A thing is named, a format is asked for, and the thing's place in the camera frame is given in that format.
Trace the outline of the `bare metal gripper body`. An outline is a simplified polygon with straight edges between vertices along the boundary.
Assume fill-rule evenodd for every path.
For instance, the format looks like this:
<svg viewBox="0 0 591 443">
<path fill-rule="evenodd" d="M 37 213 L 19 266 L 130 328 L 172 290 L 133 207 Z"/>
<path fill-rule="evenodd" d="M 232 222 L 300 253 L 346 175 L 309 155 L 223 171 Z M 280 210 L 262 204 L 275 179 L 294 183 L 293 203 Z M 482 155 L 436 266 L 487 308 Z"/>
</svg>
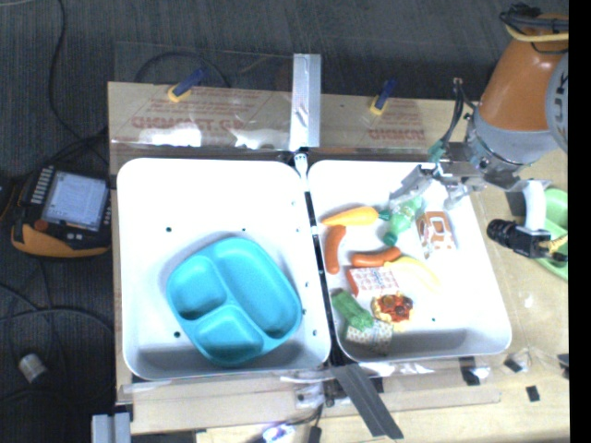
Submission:
<svg viewBox="0 0 591 443">
<path fill-rule="evenodd" d="M 503 191 L 520 191 L 527 181 L 518 173 L 519 163 L 509 162 L 478 142 L 451 142 L 441 156 L 436 178 L 445 186 L 482 190 L 495 186 Z"/>
</svg>

